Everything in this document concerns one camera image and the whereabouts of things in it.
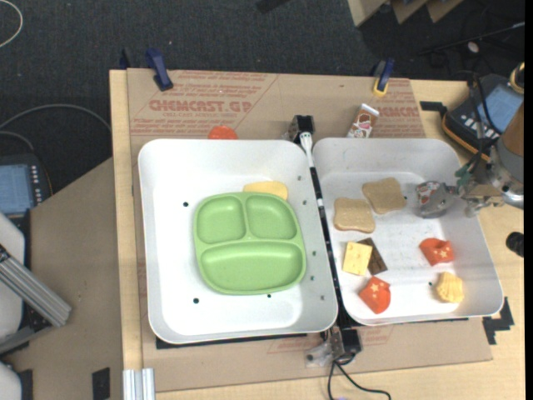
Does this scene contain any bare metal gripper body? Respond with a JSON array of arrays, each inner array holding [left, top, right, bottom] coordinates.
[[456, 176, 525, 218]]

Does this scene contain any red and white packet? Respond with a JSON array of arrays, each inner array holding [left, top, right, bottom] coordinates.
[[415, 181, 441, 206]]

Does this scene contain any white plastic tray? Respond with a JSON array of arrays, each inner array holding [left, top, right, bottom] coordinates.
[[137, 137, 340, 345], [311, 136, 505, 327]]

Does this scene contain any tan bread slice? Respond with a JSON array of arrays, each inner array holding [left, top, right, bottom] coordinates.
[[361, 177, 408, 216], [332, 197, 377, 234]]

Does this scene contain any brown chocolate bar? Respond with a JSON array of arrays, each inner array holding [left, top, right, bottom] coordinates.
[[356, 237, 389, 277]]

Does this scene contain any yellow crinkle chip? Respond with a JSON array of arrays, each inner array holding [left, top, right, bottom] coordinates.
[[435, 271, 466, 305]]

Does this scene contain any yellow cheese slice with holes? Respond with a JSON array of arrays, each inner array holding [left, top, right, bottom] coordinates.
[[341, 240, 374, 277]]

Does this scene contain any white and brown carton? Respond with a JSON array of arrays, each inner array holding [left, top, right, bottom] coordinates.
[[346, 102, 381, 139]]

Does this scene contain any thin black and white rod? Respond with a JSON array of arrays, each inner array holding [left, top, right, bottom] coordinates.
[[299, 132, 347, 329]]

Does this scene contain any green divided plate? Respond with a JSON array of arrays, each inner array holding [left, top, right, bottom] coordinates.
[[192, 191, 307, 297]]

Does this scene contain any orange round lid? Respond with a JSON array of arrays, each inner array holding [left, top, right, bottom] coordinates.
[[207, 124, 239, 141]]

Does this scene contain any brown cardboard board, red print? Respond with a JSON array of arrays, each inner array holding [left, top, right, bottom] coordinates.
[[126, 67, 506, 393]]

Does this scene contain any black block with thin wires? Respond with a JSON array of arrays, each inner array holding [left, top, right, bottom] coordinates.
[[305, 327, 364, 368], [286, 114, 316, 142]]

